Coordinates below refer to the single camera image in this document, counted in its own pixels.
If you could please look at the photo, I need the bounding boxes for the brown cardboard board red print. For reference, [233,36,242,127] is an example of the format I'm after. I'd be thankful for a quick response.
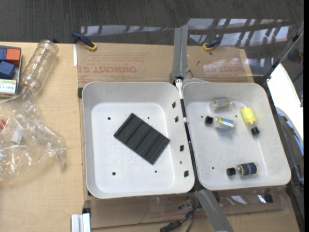
[76,42,288,229]

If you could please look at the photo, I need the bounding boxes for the white cardboard box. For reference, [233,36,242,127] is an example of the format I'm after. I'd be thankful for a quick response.
[0,44,23,99]

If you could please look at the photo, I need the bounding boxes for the clear plastic bag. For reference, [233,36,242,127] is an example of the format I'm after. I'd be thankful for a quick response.
[0,92,68,181]

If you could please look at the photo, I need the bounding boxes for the clear bottle blue yellow label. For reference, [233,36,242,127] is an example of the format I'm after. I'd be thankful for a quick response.
[204,116,237,131]

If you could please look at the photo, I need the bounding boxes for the yellow bottle with black cap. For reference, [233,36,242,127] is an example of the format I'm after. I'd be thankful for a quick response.
[240,105,260,136]

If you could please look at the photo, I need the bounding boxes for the white plastic tray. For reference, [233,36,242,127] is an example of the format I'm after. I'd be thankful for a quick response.
[182,82,292,191]
[81,81,196,200]

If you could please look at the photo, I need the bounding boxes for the clear bottle with yellow band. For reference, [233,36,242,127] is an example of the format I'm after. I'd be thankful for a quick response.
[211,97,234,112]

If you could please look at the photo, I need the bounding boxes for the white and green carton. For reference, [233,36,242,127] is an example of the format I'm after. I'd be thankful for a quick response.
[0,79,17,97]

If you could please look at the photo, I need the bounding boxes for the large clear plastic bottle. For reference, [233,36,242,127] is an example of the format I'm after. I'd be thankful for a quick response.
[19,39,59,99]

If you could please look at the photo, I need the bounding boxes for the dark blue bottle black cap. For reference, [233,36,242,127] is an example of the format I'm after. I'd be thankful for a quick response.
[226,162,260,178]

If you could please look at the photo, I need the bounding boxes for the orange cube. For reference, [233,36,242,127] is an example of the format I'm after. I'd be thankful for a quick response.
[5,48,22,67]

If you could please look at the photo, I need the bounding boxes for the small white block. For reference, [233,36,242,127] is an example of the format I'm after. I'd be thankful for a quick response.
[11,124,25,145]

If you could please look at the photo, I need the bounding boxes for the black ribbed rectangular plate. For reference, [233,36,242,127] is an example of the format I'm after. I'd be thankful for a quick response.
[113,112,171,165]

